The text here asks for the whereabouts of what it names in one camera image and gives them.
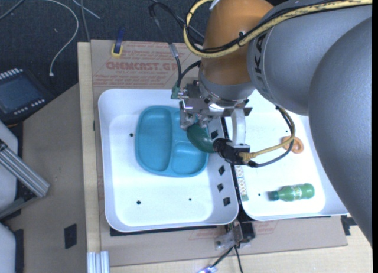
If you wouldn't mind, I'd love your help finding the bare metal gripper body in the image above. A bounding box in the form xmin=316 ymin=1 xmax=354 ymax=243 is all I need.
xmin=176 ymin=80 xmax=253 ymax=119

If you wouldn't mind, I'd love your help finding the dark green toy vegetable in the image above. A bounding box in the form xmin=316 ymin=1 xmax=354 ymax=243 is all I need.
xmin=186 ymin=123 xmax=215 ymax=154

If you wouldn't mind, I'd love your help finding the blue divided plate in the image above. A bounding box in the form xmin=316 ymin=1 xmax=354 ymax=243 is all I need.
xmin=134 ymin=105 xmax=210 ymax=178

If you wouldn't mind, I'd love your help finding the brown cardboard board, red print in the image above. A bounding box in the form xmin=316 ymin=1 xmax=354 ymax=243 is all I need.
xmin=90 ymin=39 xmax=349 ymax=268

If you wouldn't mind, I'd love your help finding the white plastic tray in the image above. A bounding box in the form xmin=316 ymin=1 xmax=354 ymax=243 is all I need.
xmin=97 ymin=88 xmax=240 ymax=233
xmin=232 ymin=88 xmax=350 ymax=222

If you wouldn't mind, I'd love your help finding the orange toy pretzel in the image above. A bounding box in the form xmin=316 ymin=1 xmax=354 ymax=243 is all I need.
xmin=280 ymin=135 xmax=305 ymax=155

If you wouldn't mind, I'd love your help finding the green plastic bottle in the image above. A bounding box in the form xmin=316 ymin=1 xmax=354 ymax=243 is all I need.
xmin=268 ymin=183 xmax=315 ymax=202

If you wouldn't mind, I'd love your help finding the black cylinder on white bracket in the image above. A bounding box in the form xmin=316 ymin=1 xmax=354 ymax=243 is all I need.
xmin=212 ymin=109 xmax=252 ymax=166

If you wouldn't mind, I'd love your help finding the black block with thin wires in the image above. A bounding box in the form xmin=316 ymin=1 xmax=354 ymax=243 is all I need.
xmin=214 ymin=221 xmax=256 ymax=251

